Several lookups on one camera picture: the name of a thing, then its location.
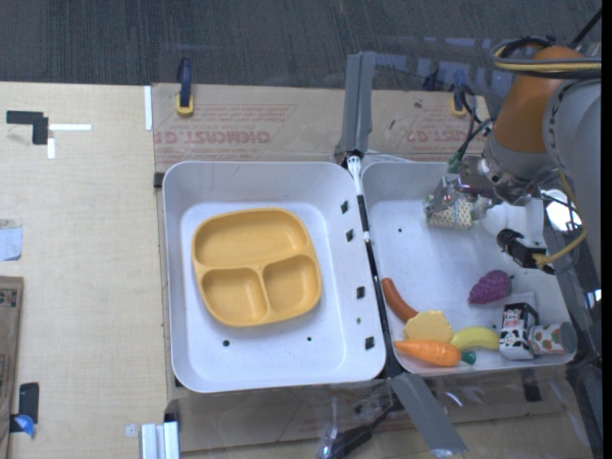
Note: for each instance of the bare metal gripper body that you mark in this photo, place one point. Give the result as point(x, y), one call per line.
point(497, 182)

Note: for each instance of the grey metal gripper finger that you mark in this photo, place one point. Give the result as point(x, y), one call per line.
point(437, 199)
point(483, 207)

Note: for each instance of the yellow patterned packet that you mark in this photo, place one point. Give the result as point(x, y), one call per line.
point(452, 217)

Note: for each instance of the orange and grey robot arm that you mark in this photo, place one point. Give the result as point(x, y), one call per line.
point(526, 113)

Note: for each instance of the white plastic tray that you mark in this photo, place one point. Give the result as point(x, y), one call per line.
point(334, 266)
point(430, 266)

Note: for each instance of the purple grapes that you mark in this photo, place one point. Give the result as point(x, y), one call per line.
point(490, 287)

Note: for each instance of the orange sausage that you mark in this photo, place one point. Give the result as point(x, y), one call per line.
point(398, 301)

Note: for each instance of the yellow biscuit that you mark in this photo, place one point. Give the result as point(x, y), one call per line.
point(428, 327)

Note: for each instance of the cow print milk carton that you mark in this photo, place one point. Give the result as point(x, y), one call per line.
point(515, 333)

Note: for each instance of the yellow banana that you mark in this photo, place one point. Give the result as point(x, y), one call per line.
point(475, 338)

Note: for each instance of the strawberry print can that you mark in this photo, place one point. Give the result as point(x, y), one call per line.
point(550, 340)

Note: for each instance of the orange carrot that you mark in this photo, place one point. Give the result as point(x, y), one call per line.
point(428, 352)

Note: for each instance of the yellow divided plate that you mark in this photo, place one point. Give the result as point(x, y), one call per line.
point(255, 266)

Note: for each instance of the brown cardboard board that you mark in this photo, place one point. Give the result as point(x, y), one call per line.
point(248, 127)

